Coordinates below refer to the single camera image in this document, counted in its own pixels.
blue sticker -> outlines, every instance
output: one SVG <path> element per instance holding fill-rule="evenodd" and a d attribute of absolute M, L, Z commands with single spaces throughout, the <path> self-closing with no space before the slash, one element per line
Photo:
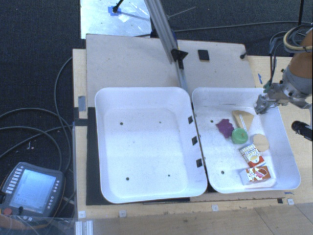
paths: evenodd
<path fill-rule="evenodd" d="M 261 83 L 261 84 L 263 84 L 262 79 L 261 79 L 262 77 L 261 77 L 261 75 L 260 75 L 260 74 L 258 74 L 258 77 L 259 77 L 259 81 L 260 81 L 260 83 Z"/>
<path fill-rule="evenodd" d="M 118 15 L 122 14 L 121 8 L 118 8 L 116 13 L 113 12 L 113 8 L 114 8 L 114 6 L 108 7 L 108 12 L 111 16 L 118 16 Z"/>

dark floor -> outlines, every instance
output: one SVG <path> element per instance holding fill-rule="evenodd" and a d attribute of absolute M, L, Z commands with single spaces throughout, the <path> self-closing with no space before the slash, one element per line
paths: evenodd
<path fill-rule="evenodd" d="M 270 37 L 297 26 L 300 0 L 162 0 L 168 15 L 196 6 L 172 17 L 174 30 L 272 21 L 295 21 L 227 29 L 186 31 L 179 39 L 243 43 L 249 55 L 267 55 Z M 305 0 L 303 21 L 311 22 L 313 0 Z M 73 48 L 84 48 L 80 39 L 80 0 L 0 0 L 0 115 L 18 108 L 39 107 L 56 112 L 54 83 Z M 280 55 L 287 55 L 282 49 Z M 73 121 L 71 64 L 61 73 L 57 102 L 62 117 Z M 32 126 L 47 130 L 60 126 L 55 116 L 23 111 L 0 117 L 0 156 L 10 147 L 35 135 L 28 130 L 3 130 L 6 126 Z M 68 161 L 62 131 L 51 135 L 62 153 L 62 169 Z M 0 181 L 19 162 L 56 169 L 59 157 L 54 144 L 44 137 L 27 142 L 0 158 Z M 65 196 L 73 193 L 73 176 L 67 171 Z M 59 216 L 72 214 L 69 205 Z"/>

wooden floor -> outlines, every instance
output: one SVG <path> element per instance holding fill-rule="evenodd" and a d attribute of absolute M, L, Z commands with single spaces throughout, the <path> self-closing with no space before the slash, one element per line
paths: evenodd
<path fill-rule="evenodd" d="M 311 235 L 313 203 L 95 220 L 95 235 Z"/>

button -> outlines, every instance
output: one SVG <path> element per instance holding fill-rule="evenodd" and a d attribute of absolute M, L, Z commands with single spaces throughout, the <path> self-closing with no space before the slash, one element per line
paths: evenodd
<path fill-rule="evenodd" d="M 4 215 L 12 215 L 12 213 L 13 213 L 13 211 L 12 211 L 11 208 L 5 208 L 5 209 L 3 210 L 3 214 L 4 214 Z"/>

wooden disc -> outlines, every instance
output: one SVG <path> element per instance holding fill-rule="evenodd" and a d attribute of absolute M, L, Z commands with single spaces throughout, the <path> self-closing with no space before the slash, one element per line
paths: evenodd
<path fill-rule="evenodd" d="M 269 148 L 268 139 L 262 134 L 256 134 L 253 136 L 253 143 L 258 151 L 266 151 Z"/>

